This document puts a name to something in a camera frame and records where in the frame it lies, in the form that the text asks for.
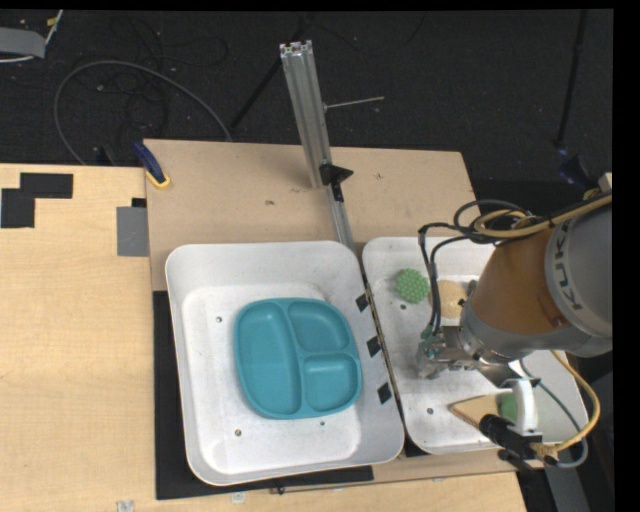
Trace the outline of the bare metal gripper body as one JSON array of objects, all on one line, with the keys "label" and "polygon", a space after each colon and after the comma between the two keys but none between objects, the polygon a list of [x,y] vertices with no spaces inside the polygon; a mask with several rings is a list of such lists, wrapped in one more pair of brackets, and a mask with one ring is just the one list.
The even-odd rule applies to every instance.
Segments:
[{"label": "bare metal gripper body", "polygon": [[504,372],[509,359],[485,347],[473,334],[461,327],[427,327],[421,334],[417,349],[417,363],[431,359],[445,370],[478,370],[480,372]]}]

